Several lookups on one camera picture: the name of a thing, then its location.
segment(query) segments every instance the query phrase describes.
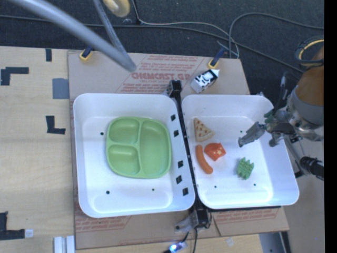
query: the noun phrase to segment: robotic arm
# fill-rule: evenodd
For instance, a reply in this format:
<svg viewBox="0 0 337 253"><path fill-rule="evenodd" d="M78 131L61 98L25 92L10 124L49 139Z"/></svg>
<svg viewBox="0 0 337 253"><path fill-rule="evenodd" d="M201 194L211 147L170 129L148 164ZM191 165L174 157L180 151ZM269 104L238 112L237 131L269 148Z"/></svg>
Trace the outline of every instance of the robotic arm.
<svg viewBox="0 0 337 253"><path fill-rule="evenodd" d="M295 52L296 60L306 66L306 70L298 80L296 87L287 98L286 106L273 110L264 115L265 124L256 122L246 131L246 135L239 138L242 147L261 137L265 131L271 134L269 145L274 147L281 139L297 141L305 138L311 141L324 141L324 136L316 130L324 126L324 46L316 53L312 60L303 60L303 52L310 46L324 42L323 37L312 37L300 44ZM284 93L286 72L281 81L281 95ZM315 174L324 180L324 164L309 157L303 157L297 162L304 173Z"/></svg>

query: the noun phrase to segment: wire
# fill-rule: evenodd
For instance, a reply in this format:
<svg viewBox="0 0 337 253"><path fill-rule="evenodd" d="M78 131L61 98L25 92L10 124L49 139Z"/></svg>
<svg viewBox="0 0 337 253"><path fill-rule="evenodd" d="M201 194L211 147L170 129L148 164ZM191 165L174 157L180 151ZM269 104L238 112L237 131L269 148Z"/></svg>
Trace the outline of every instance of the wire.
<svg viewBox="0 0 337 253"><path fill-rule="evenodd" d="M42 18L58 25L69 33L75 35L83 42L94 47L97 50L102 51L116 63L124 67L129 71L134 71L136 69L135 64L130 61L115 47L113 47L106 40L92 32L88 27L84 26L81 22L71 17L64 11L55 7L51 3L45 0L7 0L22 6L25 9L31 11Z"/></svg>
<svg viewBox="0 0 337 253"><path fill-rule="evenodd" d="M172 23L148 23L146 21L143 21L141 18L140 18L140 15L138 13L138 9L137 9L137 6L136 6L136 2L135 0L131 0L132 1L132 4L133 4L133 7L135 9L135 13L136 13L136 17L137 17L137 20L141 23L141 24L146 24L146 25L159 25L159 26L169 26L169 25L180 25L180 24L199 24L199 25L206 25L206 26L210 26L212 28L215 28L217 30L219 30L221 33L227 35L229 38L230 38L230 35L223 29L221 29L220 27L214 25L214 24L211 24L211 23L205 23L205 22L172 22ZM236 46L236 53L234 53L233 51L229 50L230 52L232 52L233 54L236 55L237 58L239 58L239 49L237 48L237 45Z"/></svg>
<svg viewBox="0 0 337 253"><path fill-rule="evenodd" d="M194 228L195 229L195 238L194 238L194 246L193 246L193 253L195 253L195 249L196 249L196 241L198 239L198 229L197 227Z"/></svg>
<svg viewBox="0 0 337 253"><path fill-rule="evenodd" d="M186 239L187 239L187 237L188 237L188 235L190 234L190 231L188 231L187 233L186 233L186 235L185 235L185 237L184 237L184 239L182 239L181 240L181 242L184 242L184 241L186 241Z"/></svg>
<svg viewBox="0 0 337 253"><path fill-rule="evenodd" d="M205 229L209 229L211 224L212 224L212 219L213 219L213 216L212 216L212 213L210 213L210 222L205 226Z"/></svg>
<svg viewBox="0 0 337 253"><path fill-rule="evenodd" d="M229 50L231 50L231 48L232 48L232 47L231 47L231 46L232 46L232 43L235 43L234 41L232 42L232 30L233 30L234 24L235 24L238 20L242 19L243 17L251 16L251 15L267 16L267 17L275 18L275 19L280 20L280 21L284 21L284 22L291 23L291 24L294 24L294 25L298 25L298 26L302 26L302 27L306 27L306 28L311 28L311 29L316 29L316 30L323 30L323 29L324 29L323 27L302 24L302 23L295 22L295 21L291 21L291 20L288 20L288 19L285 19L285 18L282 18L282 17L274 16L274 15L268 14L268 13L249 12L249 13L245 13L245 14L240 15L239 17L237 17L237 18L232 22L232 24L231 24L231 26L230 26L230 31L229 31L229 40L230 40L230 43L229 43Z"/></svg>
<svg viewBox="0 0 337 253"><path fill-rule="evenodd" d="M105 10L103 8L103 5L101 3L100 0L92 0L94 5L95 5L95 8L96 8L96 11L105 27L105 30L110 38L110 41L112 42L112 44L121 52L124 54L124 56L129 59L130 63L132 62L131 61L131 58L129 57L129 55L127 54L125 48L123 47L121 41L119 40L119 38L117 37L116 35L116 32L115 30L113 29L112 25L111 25L111 22L109 21L106 13L105 13Z"/></svg>
<svg viewBox="0 0 337 253"><path fill-rule="evenodd" d="M19 17L19 16L12 16L12 15L2 15L0 14L0 17L2 18L14 18L14 19L18 19L18 20L24 20L24 21L39 21L39 22L49 22L48 20L43 20L43 19L36 19L36 18L30 18L30 17ZM88 23L84 23L85 26L88 26L88 27L104 27L103 24L88 24ZM218 39L221 39L221 40L225 40L225 41L229 41L228 38L224 38L222 36L219 36L219 35L216 35L216 34L213 34L213 33L209 33L209 32L205 32L205 31L202 31L202 30L197 30L197 29L194 29L194 28L188 28L188 27L176 27L176 26L160 26L160 25L153 25L153 26L147 26L147 25L114 25L115 28L160 28L160 29L176 29L176 30L186 30L186 31L190 31L190 32L196 32L196 33L200 33L200 34L204 34L204 35L208 35L208 36L211 36L211 37L214 37L214 38L218 38ZM253 48L250 48L248 46L245 46L241 43L238 43L236 42L236 45L239 46L239 47L242 47L242 48L245 48L246 50L249 50L251 52L254 52L258 55L261 55L261 56L264 56L268 59L271 59L277 63L280 63L282 65L285 65L295 71L298 71L300 73L303 73L303 71L301 69L298 69L297 67L294 67L290 64L287 64L279 59L276 59L276 58L273 58L272 56L270 55L267 55L267 54L264 54L260 51L257 51Z"/></svg>
<svg viewBox="0 0 337 253"><path fill-rule="evenodd" d="M277 99L277 103L276 103L276 105L275 105L275 107L272 111L273 116L275 116L276 112L278 111L278 109L281 106L281 102L282 102L283 98L285 97L285 93L286 93L285 85L286 85L286 81L289 77L291 77L293 79L293 81L295 81L296 83L300 80L300 76L295 75L293 72L285 71L283 73L283 76L281 78L281 85L280 85L281 90L280 90L279 98Z"/></svg>

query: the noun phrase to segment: wooden table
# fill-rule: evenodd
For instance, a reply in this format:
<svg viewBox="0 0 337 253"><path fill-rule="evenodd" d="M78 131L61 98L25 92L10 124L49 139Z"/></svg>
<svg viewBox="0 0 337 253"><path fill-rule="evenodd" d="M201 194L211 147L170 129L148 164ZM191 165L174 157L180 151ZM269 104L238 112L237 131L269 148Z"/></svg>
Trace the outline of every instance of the wooden table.
<svg viewBox="0 0 337 253"><path fill-rule="evenodd" d="M67 50L53 50L52 62L40 48L0 47L0 57L0 69L29 67L29 74L11 74L9 85L0 85L0 212L8 211L8 230L34 232L33 238L0 241L0 251L53 252L54 237L75 234L70 103L52 95L52 79L68 79ZM47 133L47 115L65 134ZM199 239L196 252L262 252L257 234L228 241ZM171 244L78 251L158 253Z"/></svg>

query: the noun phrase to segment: blue led light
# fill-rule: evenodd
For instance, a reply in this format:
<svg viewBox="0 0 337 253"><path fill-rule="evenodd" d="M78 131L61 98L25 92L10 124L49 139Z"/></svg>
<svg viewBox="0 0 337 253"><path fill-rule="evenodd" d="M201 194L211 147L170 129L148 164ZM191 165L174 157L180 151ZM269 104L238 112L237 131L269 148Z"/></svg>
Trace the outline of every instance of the blue led light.
<svg viewBox="0 0 337 253"><path fill-rule="evenodd" d="M170 251L172 251L172 250L174 251L175 249L177 249L177 245L171 245L170 246Z"/></svg>

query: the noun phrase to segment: black tape marking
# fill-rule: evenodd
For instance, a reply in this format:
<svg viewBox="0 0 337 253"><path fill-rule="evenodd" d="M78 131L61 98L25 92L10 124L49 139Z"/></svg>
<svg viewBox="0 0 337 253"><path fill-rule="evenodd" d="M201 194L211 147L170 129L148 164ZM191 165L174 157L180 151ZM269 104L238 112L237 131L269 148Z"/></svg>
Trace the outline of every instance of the black tape marking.
<svg viewBox="0 0 337 253"><path fill-rule="evenodd" d="M46 61L51 62L52 61L52 50L50 48L46 49Z"/></svg>
<svg viewBox="0 0 337 253"><path fill-rule="evenodd" d="M189 193L189 189L188 188L184 188L183 189L183 196L187 195Z"/></svg>
<svg viewBox="0 0 337 253"><path fill-rule="evenodd" d="M63 78L52 79L53 99L69 99L68 80Z"/></svg>
<svg viewBox="0 0 337 253"><path fill-rule="evenodd" d="M25 230L7 230L7 214L0 213L0 240L24 239Z"/></svg>
<svg viewBox="0 0 337 253"><path fill-rule="evenodd" d="M47 133L52 134L65 134L65 129L56 129L55 128L55 116L47 115L46 116L47 121Z"/></svg>
<svg viewBox="0 0 337 253"><path fill-rule="evenodd" d="M183 181L183 178L181 177L181 175L179 175L177 178L175 178L175 181L177 184L179 184Z"/></svg>
<svg viewBox="0 0 337 253"><path fill-rule="evenodd" d="M29 67L6 67L1 69L0 85L8 86L11 82L11 74L28 74Z"/></svg>

